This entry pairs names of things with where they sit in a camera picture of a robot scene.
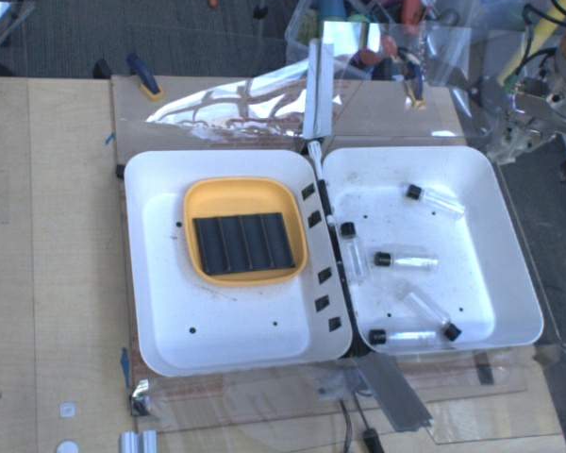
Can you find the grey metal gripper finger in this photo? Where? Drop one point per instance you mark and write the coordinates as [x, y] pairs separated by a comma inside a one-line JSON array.
[[507, 146], [537, 139]]

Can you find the black ribbed rack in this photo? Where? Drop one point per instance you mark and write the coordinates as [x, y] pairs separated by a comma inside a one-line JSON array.
[[245, 243]]

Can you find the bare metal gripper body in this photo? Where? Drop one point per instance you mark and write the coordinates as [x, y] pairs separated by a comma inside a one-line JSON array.
[[547, 109]]

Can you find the yellow plate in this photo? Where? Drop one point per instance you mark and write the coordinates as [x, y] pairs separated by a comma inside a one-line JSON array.
[[236, 196]]

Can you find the clear plastic bin of toys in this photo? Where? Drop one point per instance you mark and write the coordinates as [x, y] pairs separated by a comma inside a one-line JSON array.
[[358, 12]]

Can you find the white plastic tray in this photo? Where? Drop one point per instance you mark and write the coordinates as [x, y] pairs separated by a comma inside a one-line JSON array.
[[226, 328], [471, 262]]

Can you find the clear plastic bottle black cap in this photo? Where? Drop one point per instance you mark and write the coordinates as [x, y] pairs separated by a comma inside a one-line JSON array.
[[354, 255], [410, 261], [429, 310], [405, 339], [436, 201]]

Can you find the thin black and white rod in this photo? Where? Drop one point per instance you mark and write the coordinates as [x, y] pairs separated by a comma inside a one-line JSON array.
[[324, 196]]

